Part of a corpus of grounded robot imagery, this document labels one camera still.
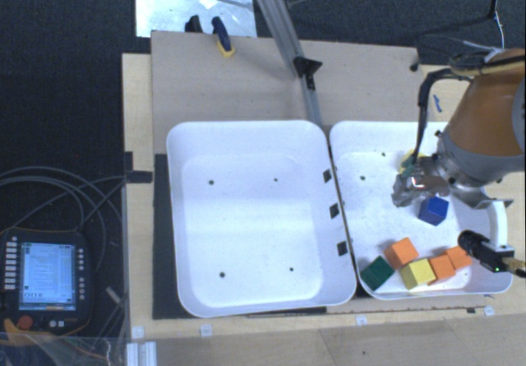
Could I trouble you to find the orange cube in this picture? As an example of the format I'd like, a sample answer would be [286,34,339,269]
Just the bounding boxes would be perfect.
[383,237,421,270]
[427,253,457,285]
[445,245,474,272]

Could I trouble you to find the green cube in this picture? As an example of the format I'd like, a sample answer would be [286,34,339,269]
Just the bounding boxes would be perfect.
[360,255,396,292]

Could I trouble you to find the blue cube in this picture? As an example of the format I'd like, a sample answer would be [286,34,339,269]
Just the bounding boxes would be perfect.
[418,195,450,227]

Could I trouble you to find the white plastic tray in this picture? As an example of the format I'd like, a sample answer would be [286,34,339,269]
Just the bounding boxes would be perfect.
[328,120,514,301]
[165,119,358,319]

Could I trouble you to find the black cylinder on white bracket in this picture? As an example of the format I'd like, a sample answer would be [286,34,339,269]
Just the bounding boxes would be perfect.
[457,197,517,275]

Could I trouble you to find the brown cardboard board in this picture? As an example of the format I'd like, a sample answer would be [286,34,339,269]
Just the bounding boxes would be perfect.
[150,30,488,316]

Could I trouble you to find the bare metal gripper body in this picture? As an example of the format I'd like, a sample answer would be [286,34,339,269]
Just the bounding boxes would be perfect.
[409,155,452,197]

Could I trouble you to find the yellow cube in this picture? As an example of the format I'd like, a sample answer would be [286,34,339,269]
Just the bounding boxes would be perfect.
[399,257,437,291]

